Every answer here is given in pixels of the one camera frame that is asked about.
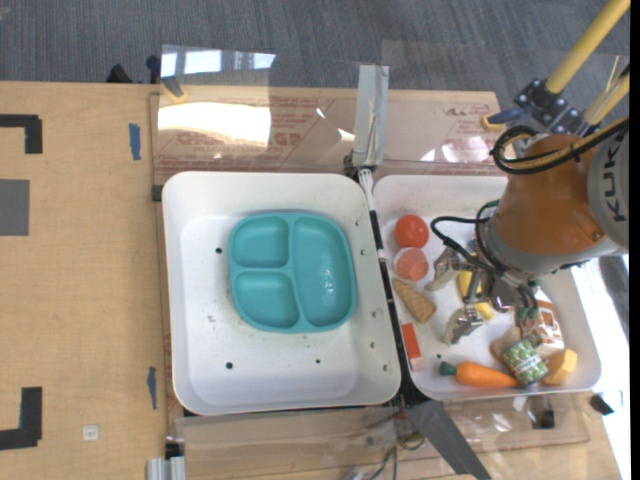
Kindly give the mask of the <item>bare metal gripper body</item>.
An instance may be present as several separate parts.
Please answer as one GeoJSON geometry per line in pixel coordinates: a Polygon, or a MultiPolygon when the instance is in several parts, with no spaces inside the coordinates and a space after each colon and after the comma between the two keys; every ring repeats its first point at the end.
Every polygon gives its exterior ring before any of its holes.
{"type": "Polygon", "coordinates": [[[509,310],[526,314],[531,309],[531,290],[526,284],[500,275],[489,265],[477,259],[462,262],[462,304],[475,308],[482,304],[492,311],[505,313],[509,310]]]}

